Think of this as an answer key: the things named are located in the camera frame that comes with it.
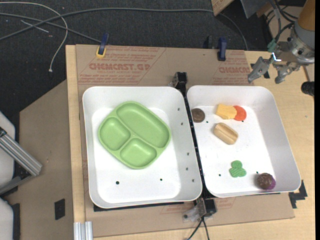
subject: black floor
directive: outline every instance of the black floor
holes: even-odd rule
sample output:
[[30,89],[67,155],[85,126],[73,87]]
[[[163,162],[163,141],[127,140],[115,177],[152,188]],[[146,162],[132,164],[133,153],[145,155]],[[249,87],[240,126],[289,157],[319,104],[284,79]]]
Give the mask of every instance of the black floor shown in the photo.
[[[46,5],[60,14],[94,8],[148,8],[212,10],[211,0],[0,0],[0,13],[36,19],[49,19],[56,14],[38,5],[3,4],[26,1]],[[303,6],[305,0],[282,0],[282,5]],[[92,40],[69,32],[64,45],[98,44],[103,33],[109,43],[120,46],[203,48],[208,36],[213,46],[219,37],[227,39],[227,49],[245,50],[239,30],[251,51],[266,51],[269,41],[266,22],[256,15],[246,18],[240,0],[232,2],[222,15],[207,11],[151,12],[137,10],[99,10],[65,17],[68,28],[88,35]],[[42,24],[10,37],[7,35],[34,24],[0,14],[0,111],[9,119],[66,79],[65,47],[58,52],[53,75],[48,74],[52,57],[65,36],[65,30]],[[61,19],[51,23],[63,26]]]

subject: blue clamp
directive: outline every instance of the blue clamp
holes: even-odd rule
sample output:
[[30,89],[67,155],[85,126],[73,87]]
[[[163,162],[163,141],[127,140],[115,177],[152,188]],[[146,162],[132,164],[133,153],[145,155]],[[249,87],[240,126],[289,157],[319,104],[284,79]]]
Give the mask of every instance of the blue clamp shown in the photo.
[[226,49],[227,49],[227,40],[224,37],[220,37],[218,41],[218,61],[225,61],[226,60]]
[[102,36],[101,44],[96,50],[96,53],[95,53],[96,57],[98,57],[98,58],[104,58],[105,57],[106,50],[107,50],[106,45],[108,44],[108,41],[109,41],[109,34],[108,33],[104,33],[103,36]]

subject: green plate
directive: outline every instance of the green plate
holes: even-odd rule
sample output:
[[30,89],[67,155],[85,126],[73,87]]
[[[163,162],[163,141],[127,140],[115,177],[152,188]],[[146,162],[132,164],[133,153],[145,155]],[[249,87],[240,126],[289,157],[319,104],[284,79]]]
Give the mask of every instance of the green plate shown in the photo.
[[167,124],[135,101],[117,106],[100,124],[98,138],[106,150],[133,169],[152,164],[171,139]]

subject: wooden table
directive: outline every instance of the wooden table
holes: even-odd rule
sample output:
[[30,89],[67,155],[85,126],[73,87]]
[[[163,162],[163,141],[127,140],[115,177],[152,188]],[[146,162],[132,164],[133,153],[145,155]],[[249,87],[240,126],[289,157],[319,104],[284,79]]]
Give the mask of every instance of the wooden table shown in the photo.
[[[259,56],[269,58],[269,53],[246,51],[247,62],[255,63]],[[86,221],[83,165],[81,156],[81,130],[79,120],[79,97],[77,82],[76,47],[66,46],[66,71],[70,128],[70,155],[73,192],[74,222]],[[305,200],[297,202],[295,218],[263,222],[250,222],[211,226],[208,228],[212,240],[293,240],[315,239],[315,101],[314,97],[301,92],[301,84],[307,81],[303,70],[287,76],[285,82],[275,84],[275,69],[269,70],[271,79],[259,78],[254,85],[269,89],[275,98],[296,164],[307,192]],[[194,229],[177,229],[130,235],[99,237],[99,240],[184,240]],[[203,227],[193,236],[193,240],[207,239]]]

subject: green clover-shaped toy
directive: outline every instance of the green clover-shaped toy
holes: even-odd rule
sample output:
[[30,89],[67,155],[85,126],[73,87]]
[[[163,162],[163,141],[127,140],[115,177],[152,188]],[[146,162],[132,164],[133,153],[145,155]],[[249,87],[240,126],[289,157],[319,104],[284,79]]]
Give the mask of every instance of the green clover-shaped toy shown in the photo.
[[231,163],[231,167],[229,172],[232,177],[243,177],[247,174],[246,170],[242,168],[242,162],[239,160],[235,160]]

